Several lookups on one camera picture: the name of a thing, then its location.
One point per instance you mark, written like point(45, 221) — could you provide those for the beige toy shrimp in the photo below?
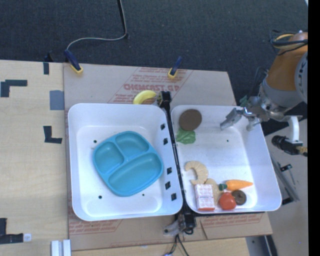
point(201, 171)

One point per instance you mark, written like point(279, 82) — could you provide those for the brown doughnut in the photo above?
point(239, 197)

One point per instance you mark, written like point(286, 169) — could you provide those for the brown cardboard board red print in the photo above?
point(150, 85)

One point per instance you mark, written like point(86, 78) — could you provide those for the yellow banana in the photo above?
point(143, 96)

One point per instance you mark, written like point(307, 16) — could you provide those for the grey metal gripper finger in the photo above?
point(252, 124)
point(231, 118)

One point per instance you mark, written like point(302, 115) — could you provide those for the beige toy bread piece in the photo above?
point(215, 188)

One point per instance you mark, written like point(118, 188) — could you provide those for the red tomato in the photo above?
point(227, 201)

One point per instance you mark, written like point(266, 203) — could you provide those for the black cylinder on white bracket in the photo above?
point(287, 142)

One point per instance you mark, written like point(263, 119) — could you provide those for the orange carrot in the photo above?
point(237, 185)

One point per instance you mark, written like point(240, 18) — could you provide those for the brown round biscuit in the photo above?
point(190, 120)

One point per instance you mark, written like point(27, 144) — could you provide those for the white plastic tray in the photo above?
point(87, 160)
point(225, 155)

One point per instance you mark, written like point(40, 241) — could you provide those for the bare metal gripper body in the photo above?
point(265, 109)

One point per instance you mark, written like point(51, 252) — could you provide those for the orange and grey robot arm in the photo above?
point(285, 72)

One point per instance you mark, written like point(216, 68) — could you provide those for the green lettuce leaf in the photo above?
point(185, 137)

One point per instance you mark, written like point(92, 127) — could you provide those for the white and orange carton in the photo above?
point(204, 197)

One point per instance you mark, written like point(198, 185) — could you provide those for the blue divided plate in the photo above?
point(128, 163)

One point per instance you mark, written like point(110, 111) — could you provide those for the thin black rod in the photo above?
point(174, 150)

